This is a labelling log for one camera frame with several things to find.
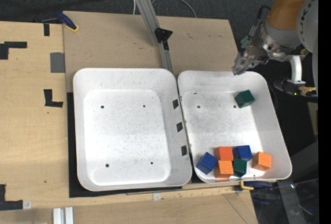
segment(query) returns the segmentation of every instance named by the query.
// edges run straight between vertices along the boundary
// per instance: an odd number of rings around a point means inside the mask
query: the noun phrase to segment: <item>blue cube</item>
[[[214,169],[217,162],[217,158],[215,158],[209,152],[206,152],[195,167],[202,171],[204,174],[209,174]]]
[[[249,145],[237,146],[233,148],[233,157],[249,161],[253,158]]]

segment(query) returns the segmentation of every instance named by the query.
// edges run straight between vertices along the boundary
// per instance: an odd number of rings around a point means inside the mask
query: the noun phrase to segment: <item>tan tabletop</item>
[[[29,214],[35,208],[39,212],[44,208],[47,212],[66,206],[85,212],[91,205],[100,205],[95,210],[102,211],[102,205],[115,203],[123,203],[123,208],[132,204],[138,210],[151,206],[148,203],[159,202],[164,203],[159,210],[165,214],[165,208],[172,204],[178,207],[176,203],[182,200],[198,205],[201,199],[209,201],[217,196],[222,203],[228,203],[225,196],[229,196],[238,198],[250,212],[249,217],[256,220],[249,192],[239,195],[229,184],[188,183],[182,190],[160,193],[161,201],[154,201],[150,192],[69,198],[66,93],[72,91],[73,74],[84,67],[157,68],[162,65],[158,47],[151,44],[140,16],[65,14],[79,26],[78,32],[50,24],[50,35],[44,36],[43,24],[0,22],[0,43],[27,42],[26,49],[10,48],[8,60],[0,60],[0,184],[6,184],[6,201],[31,201]],[[168,43],[176,76],[188,69],[231,70],[237,49],[227,20],[158,19],[162,28],[174,32]],[[51,72],[50,53],[54,52],[65,53],[66,73]],[[63,101],[63,107],[46,107],[44,89],[52,89],[53,100]],[[230,208],[232,211],[224,209],[224,212],[238,215],[233,205]]]

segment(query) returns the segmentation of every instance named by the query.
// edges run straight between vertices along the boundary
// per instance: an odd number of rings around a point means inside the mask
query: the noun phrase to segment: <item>black clip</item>
[[[155,29],[155,36],[157,38],[157,41],[159,43],[163,43],[163,48],[165,50],[169,50],[168,46],[168,38],[171,36],[172,31],[166,30],[166,29],[161,29],[161,28],[156,28]]]

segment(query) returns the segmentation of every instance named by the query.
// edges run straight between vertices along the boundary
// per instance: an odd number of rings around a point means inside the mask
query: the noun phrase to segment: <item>wooden table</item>
[[[31,214],[48,222],[52,208],[68,206],[74,207],[78,223],[85,223],[88,216],[106,223],[106,212],[118,221],[130,219],[128,208],[138,215],[137,222],[155,223],[143,213],[151,207],[151,216],[160,223],[174,219],[194,223],[203,214],[218,223],[223,223],[220,214],[228,216],[226,223],[241,223],[236,217],[242,223],[257,223],[250,193],[235,192],[236,187],[226,183],[188,183],[182,190],[161,192],[159,201],[151,192],[69,198],[66,95],[72,92],[73,74],[85,67],[162,65],[140,16],[65,14],[79,26],[78,32],[50,24],[45,36],[40,23],[0,22],[0,43],[27,42],[26,49],[9,48],[8,59],[0,60],[0,184],[6,184],[6,201],[32,205],[27,211],[0,212],[0,223],[2,216],[11,221]],[[231,70],[237,48],[228,20],[158,19],[162,28],[174,32],[168,43],[176,77],[189,69]],[[66,73],[51,72],[50,54],[56,52],[65,53]],[[45,106],[44,89],[51,89],[53,101],[62,101],[63,106]]]

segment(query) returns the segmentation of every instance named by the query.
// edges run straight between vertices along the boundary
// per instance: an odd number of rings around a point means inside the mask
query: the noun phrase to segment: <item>green cube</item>
[[[239,108],[249,106],[255,101],[250,90],[238,93],[234,99],[236,100]]]
[[[244,174],[246,174],[247,170],[247,161],[234,158],[233,159],[233,172],[239,177],[242,177]]]

